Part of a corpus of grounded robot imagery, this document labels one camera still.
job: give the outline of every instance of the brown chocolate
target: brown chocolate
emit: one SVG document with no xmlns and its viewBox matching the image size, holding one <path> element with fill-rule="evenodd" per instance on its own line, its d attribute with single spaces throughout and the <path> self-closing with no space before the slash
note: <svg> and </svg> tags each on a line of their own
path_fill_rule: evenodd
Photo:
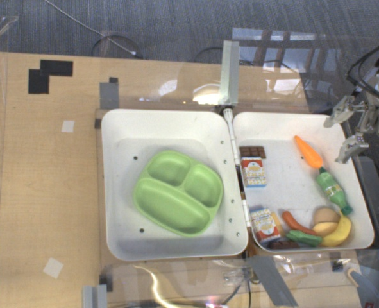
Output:
<svg viewBox="0 0 379 308">
<path fill-rule="evenodd" d="M 277 241 L 270 242 L 267 247 L 271 250 L 290 250 L 290 249 L 298 249 L 299 244 L 294 241 Z"/>
<path fill-rule="evenodd" d="M 266 158 L 265 149 L 263 146 L 241 146 L 240 157 L 260 157 Z"/>
</svg>

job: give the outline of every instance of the orange carrot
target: orange carrot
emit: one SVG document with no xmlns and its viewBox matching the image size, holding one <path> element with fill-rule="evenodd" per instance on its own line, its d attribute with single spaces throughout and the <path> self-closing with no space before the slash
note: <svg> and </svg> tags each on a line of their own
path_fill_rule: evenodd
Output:
<svg viewBox="0 0 379 308">
<path fill-rule="evenodd" d="M 291 227 L 293 230 L 300 230 L 303 233 L 315 235 L 317 236 L 316 232 L 314 230 L 311 230 L 309 228 L 306 228 L 302 225 L 300 225 L 292 216 L 292 214 L 289 211 L 285 211 L 282 213 L 282 218 L 286 222 L 286 224 Z"/>
<path fill-rule="evenodd" d="M 300 152 L 303 154 L 303 157 L 305 158 L 307 164 L 311 167 L 319 169 L 323 165 L 321 156 L 317 154 L 311 145 L 309 145 L 299 136 L 294 136 L 294 139 L 298 144 Z"/>
</svg>

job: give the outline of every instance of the white plastic tray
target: white plastic tray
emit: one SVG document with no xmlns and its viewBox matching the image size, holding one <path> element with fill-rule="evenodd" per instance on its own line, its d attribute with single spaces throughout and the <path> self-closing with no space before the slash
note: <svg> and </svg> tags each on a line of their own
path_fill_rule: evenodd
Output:
<svg viewBox="0 0 379 308">
<path fill-rule="evenodd" d="M 236 255 L 245 249 L 248 233 L 228 127 L 221 116 L 211 112 L 113 110 L 103 118 L 102 140 L 106 234 L 115 257 L 125 261 L 209 257 Z M 187 154 L 222 178 L 221 206 L 212 224 L 197 237 L 182 237 L 158 226 L 133 204 L 140 172 L 163 150 Z"/>
<path fill-rule="evenodd" d="M 249 207 L 267 207 L 271 212 L 277 213 L 281 222 L 283 210 L 289 210 L 296 220 L 309 228 L 314 226 L 313 212 L 318 207 L 329 206 L 336 211 L 339 210 L 326 199 L 317 185 L 315 179 L 319 172 L 301 159 L 294 142 L 294 136 L 299 135 L 321 154 L 324 167 L 342 186 L 348 204 L 353 207 L 353 212 L 348 216 L 352 222 L 352 229 L 348 239 L 341 246 L 307 250 L 367 248 L 373 242 L 374 231 L 353 162 L 335 162 L 340 146 L 345 140 L 343 130 L 339 125 L 324 128 L 325 119 L 324 115 L 249 112 L 240 113 L 235 117 L 233 127 L 238 146 L 263 146 L 267 156 L 263 160 L 267 185 L 246 189 L 246 199 Z M 283 224 L 283 227 L 285 230 L 288 229 L 286 224 Z"/>
</svg>

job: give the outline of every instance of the bottle cap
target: bottle cap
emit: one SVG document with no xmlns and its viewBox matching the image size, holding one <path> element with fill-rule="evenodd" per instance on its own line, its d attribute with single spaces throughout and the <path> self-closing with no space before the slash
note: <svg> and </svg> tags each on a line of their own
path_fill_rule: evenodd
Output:
<svg viewBox="0 0 379 308">
<path fill-rule="evenodd" d="M 353 212 L 353 209 L 349 207 L 349 205 L 347 205 L 341 209 L 341 212 L 343 213 L 344 216 L 347 216 L 349 213 Z"/>
</svg>

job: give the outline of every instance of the white paper square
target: white paper square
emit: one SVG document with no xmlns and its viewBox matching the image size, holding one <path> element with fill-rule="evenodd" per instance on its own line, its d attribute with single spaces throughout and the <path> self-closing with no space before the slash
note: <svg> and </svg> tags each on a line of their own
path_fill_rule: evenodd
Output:
<svg viewBox="0 0 379 308">
<path fill-rule="evenodd" d="M 74 132 L 75 121 L 64 121 L 61 132 Z"/>
<path fill-rule="evenodd" d="M 43 272 L 57 279 L 61 273 L 62 268 L 63 268 L 63 263 L 59 262 L 58 260 L 54 258 L 49 258 Z"/>
</svg>

